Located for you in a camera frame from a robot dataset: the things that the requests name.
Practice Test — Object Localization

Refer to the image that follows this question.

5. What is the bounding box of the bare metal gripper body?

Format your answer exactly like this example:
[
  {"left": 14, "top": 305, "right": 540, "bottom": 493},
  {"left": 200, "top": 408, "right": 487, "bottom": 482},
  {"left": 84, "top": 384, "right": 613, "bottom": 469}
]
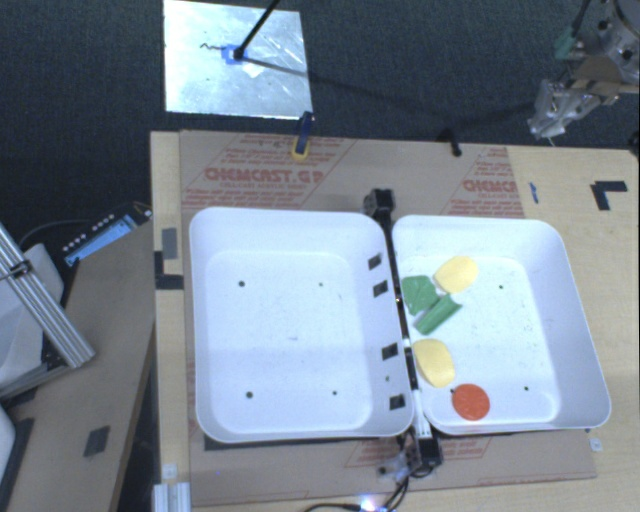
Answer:
[{"left": 568, "top": 13, "right": 640, "bottom": 107}]

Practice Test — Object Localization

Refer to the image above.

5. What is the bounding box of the yellow oval toy food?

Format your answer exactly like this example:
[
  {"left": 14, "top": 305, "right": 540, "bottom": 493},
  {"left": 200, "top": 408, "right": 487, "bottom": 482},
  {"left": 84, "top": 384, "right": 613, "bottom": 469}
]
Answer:
[
  {"left": 432, "top": 255, "right": 480, "bottom": 295},
  {"left": 412, "top": 338, "right": 457, "bottom": 389}
]

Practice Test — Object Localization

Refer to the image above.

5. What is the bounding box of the white plastic tray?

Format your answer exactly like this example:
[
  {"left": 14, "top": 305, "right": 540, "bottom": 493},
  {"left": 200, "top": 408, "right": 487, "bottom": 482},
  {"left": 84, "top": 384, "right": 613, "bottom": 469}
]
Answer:
[
  {"left": 391, "top": 214, "right": 613, "bottom": 437},
  {"left": 188, "top": 206, "right": 417, "bottom": 445}
]

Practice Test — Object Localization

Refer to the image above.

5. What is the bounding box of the green toy lettuce leaf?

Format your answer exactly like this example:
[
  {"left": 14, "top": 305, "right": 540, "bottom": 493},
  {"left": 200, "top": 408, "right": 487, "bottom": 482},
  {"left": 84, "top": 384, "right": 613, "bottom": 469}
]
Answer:
[{"left": 400, "top": 275, "right": 442, "bottom": 317}]

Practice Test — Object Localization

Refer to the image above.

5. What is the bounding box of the thin black and white rod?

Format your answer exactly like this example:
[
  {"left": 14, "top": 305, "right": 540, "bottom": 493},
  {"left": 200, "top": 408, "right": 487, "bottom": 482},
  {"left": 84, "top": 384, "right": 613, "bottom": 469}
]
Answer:
[{"left": 377, "top": 210, "right": 430, "bottom": 442}]

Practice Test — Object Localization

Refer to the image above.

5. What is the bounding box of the brown cardboard board red print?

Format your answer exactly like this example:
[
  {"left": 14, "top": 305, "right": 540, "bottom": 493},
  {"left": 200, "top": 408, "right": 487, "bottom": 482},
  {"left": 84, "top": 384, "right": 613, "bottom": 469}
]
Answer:
[{"left": 178, "top": 130, "right": 599, "bottom": 507}]

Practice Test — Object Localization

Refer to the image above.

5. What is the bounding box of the green toy vegetable stick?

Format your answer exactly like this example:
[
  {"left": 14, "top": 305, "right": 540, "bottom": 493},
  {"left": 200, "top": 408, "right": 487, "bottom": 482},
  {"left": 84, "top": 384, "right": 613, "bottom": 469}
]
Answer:
[{"left": 413, "top": 294, "right": 463, "bottom": 337}]

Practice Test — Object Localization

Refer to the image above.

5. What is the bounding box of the orange round toy slice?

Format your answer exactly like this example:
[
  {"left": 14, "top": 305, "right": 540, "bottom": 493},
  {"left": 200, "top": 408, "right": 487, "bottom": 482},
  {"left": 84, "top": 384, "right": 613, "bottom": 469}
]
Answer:
[{"left": 450, "top": 383, "right": 492, "bottom": 423}]

